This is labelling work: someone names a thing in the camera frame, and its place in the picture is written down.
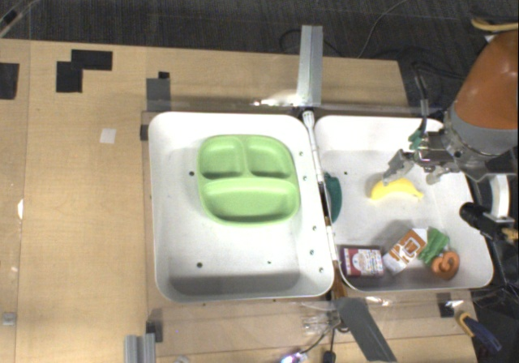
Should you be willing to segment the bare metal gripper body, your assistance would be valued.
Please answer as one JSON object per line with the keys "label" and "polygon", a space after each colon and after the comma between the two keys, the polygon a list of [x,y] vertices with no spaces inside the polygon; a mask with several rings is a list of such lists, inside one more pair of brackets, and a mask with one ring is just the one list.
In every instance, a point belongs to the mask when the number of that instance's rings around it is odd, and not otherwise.
{"label": "bare metal gripper body", "polygon": [[429,131],[413,139],[413,161],[428,173],[459,173],[461,141],[446,130]]}

